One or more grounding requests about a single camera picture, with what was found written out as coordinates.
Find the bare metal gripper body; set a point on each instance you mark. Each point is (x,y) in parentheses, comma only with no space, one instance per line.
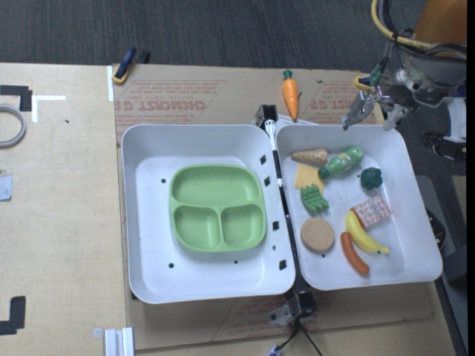
(410,91)

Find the white plastic tray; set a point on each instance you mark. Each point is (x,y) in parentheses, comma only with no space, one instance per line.
(404,236)
(156,236)

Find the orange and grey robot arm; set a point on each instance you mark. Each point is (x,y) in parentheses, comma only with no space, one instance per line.
(441,9)

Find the yellow cheese slice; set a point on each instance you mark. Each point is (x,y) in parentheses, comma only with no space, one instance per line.
(306,176)

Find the white and red carton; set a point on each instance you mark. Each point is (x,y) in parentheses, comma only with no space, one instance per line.
(373,210)

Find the tan ice cream cone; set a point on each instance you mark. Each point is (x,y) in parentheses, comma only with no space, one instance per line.
(311,156)

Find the green broccoli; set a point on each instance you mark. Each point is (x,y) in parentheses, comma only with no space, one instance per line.
(371,179)

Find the green ridged toy vegetable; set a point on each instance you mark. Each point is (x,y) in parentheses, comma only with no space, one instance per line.
(313,199)

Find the yellow banana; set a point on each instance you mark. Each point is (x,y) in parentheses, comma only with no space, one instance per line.
(360,236)

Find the thin black and white rod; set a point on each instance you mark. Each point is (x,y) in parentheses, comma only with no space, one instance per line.
(275,154)

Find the orange sausage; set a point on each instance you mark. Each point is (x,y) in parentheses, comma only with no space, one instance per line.
(352,254)

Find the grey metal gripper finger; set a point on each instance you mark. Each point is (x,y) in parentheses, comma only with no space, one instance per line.
(394,118)
(359,108)

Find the brown cardboard board red print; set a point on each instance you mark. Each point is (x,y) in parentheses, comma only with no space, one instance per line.
(208,98)

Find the black cylinder on white bracket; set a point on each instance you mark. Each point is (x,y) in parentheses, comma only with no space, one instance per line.
(443,145)

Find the green bottle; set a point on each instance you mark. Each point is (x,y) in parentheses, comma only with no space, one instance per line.
(343,161)

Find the orange carrot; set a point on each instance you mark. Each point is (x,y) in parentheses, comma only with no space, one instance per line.
(291,96)

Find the green divided plate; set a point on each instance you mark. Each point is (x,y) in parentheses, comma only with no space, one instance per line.
(215,184)

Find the round tan biscuit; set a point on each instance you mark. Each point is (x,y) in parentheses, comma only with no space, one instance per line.
(317,235)

